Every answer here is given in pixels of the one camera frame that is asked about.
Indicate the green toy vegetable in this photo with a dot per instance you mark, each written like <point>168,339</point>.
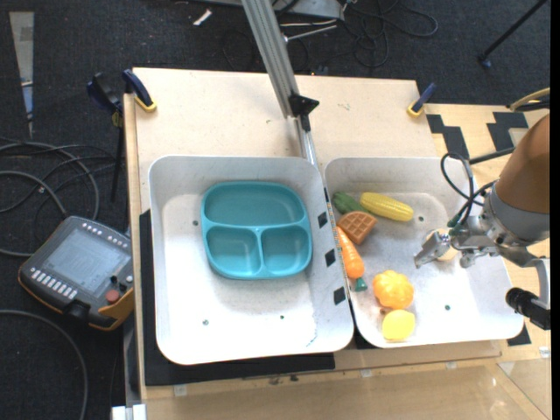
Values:
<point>345,201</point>

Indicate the pale wood board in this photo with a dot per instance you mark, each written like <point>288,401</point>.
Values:
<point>210,116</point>

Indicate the white plastic tray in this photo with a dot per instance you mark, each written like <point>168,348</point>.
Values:
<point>245,313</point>
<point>459,296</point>

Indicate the yellow lemon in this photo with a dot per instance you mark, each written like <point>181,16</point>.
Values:
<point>398,325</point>

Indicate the black cylinder on white bracket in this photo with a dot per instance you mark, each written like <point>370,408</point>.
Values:
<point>527,302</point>

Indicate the orange carrot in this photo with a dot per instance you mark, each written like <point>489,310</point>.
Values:
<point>350,256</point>

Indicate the teal divided plate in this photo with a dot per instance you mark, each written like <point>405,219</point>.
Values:
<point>254,208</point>

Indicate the orange toy pumpkin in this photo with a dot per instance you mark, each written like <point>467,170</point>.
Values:
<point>393,290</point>

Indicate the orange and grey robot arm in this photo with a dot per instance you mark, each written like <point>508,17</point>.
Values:
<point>525,177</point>

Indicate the brown toy waffle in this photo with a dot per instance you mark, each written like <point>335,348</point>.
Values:
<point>356,227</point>

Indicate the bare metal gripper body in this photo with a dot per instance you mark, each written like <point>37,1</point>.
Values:
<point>479,230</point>

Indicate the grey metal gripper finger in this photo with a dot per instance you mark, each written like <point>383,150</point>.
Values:
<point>431,247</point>
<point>469,258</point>

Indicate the yellow corn cob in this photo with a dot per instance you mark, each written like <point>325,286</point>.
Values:
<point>387,207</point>

